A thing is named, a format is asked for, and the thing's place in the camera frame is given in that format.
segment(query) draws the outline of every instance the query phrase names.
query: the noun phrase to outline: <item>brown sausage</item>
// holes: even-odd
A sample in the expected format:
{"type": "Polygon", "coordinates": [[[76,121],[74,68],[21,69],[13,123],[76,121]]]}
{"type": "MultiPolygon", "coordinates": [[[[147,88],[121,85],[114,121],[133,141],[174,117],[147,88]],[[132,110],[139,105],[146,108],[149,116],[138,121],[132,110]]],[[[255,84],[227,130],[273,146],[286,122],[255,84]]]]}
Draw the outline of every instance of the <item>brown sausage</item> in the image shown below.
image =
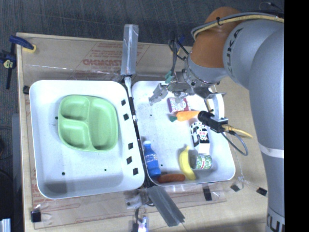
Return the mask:
{"type": "Polygon", "coordinates": [[[159,183],[184,181],[184,180],[185,180],[184,174],[163,174],[163,175],[160,175],[157,179],[159,183]]]}

